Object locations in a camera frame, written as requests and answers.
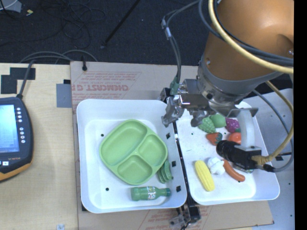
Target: cardboard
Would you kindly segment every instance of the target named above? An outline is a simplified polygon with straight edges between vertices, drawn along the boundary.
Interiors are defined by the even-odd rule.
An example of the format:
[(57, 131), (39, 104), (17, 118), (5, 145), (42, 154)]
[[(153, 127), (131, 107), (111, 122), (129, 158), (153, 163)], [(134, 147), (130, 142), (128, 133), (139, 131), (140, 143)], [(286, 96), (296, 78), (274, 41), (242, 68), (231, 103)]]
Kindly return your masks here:
[[(71, 62), (73, 130), (75, 142), (78, 221), (81, 230), (108, 229), (171, 229), (169, 220), (177, 216), (176, 209), (138, 210), (93, 214), (84, 211), (80, 198), (80, 165), (76, 124), (76, 107), (84, 99), (160, 99), (164, 87), (169, 87), (177, 72), (176, 66), (106, 62)], [(194, 79), (197, 67), (183, 66), (181, 80)], [(201, 219), (189, 229), (223, 230), (273, 223), (267, 201), (231, 203), (218, 206), (198, 206)]]

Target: yellow corn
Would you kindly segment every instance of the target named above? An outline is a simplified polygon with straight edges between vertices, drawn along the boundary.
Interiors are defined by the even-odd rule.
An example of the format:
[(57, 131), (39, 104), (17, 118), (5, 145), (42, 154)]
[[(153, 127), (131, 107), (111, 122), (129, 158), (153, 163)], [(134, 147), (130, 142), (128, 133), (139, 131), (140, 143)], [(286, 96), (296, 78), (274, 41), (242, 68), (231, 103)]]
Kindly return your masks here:
[(195, 169), (203, 187), (208, 192), (213, 191), (215, 189), (214, 181), (205, 162), (202, 160), (197, 160), (195, 162)]

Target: toy bottle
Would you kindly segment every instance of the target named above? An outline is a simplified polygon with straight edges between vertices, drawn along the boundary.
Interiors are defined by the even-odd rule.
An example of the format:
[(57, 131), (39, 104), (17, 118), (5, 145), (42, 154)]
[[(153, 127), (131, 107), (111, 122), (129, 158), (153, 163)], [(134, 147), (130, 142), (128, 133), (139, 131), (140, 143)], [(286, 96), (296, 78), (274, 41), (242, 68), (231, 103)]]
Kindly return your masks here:
[(160, 196), (170, 196), (169, 188), (157, 188), (155, 186), (133, 187), (131, 188), (131, 198), (133, 201), (154, 200)]

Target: table surface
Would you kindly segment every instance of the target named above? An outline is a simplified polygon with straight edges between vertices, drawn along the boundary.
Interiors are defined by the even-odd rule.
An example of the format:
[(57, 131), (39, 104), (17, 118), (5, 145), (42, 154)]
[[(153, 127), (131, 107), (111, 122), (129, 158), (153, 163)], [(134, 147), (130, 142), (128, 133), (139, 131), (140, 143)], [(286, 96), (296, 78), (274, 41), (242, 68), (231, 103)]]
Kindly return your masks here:
[[(0, 64), (0, 75), (10, 67)], [(56, 84), (70, 79), (69, 65), (35, 65), (35, 81), (28, 80), (24, 103), (32, 119), (35, 154), (29, 169), (0, 183), (0, 222), (5, 229), (78, 229), (75, 154), (71, 108), (58, 108)], [(18, 80), (18, 90), (22, 80)], [(16, 94), (0, 94), (0, 98)]]

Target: green divided tray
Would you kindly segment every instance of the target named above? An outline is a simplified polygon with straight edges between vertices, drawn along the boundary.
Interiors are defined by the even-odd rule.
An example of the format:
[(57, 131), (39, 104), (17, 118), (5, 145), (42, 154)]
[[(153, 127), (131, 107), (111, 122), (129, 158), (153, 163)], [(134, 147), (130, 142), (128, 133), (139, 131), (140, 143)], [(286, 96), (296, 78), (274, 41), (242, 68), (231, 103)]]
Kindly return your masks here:
[(167, 146), (141, 121), (129, 119), (103, 139), (99, 155), (121, 180), (130, 185), (141, 185), (164, 164)]

